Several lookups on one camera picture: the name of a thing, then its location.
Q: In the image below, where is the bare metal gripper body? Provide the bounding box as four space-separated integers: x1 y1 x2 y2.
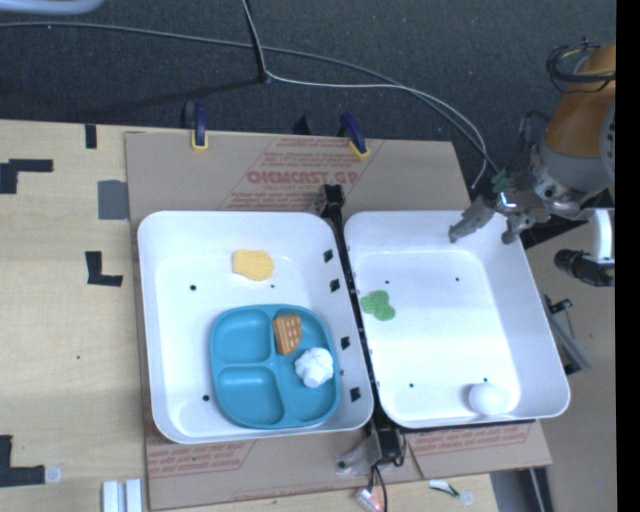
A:
494 171 583 226

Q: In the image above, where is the brown cardboard board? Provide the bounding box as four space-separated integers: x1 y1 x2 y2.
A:
123 130 554 512

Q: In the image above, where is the white plastic tray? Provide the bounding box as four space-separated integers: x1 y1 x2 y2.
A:
136 209 376 446
343 209 572 430

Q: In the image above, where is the green ridged leaf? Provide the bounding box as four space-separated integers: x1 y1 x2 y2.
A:
359 289 397 323

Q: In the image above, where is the thin black rod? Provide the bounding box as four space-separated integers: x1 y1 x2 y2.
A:
331 212 387 431

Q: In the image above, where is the white ball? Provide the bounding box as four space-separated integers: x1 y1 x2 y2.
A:
467 382 511 417

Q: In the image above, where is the white cauliflower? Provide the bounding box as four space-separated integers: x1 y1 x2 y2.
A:
293 346 335 389

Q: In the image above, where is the orange waffle slice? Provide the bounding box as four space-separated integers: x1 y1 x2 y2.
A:
272 313 303 357

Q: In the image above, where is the yellow ridged crisp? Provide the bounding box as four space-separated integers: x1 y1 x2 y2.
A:
231 248 276 282

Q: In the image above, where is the blue divided plate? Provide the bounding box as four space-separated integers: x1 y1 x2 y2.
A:
208 303 342 430

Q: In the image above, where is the black cylinder on white bracket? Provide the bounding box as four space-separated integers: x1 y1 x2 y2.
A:
553 207 616 288

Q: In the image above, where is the black block with wires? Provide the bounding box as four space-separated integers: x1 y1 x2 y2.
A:
373 424 407 467
318 183 347 220

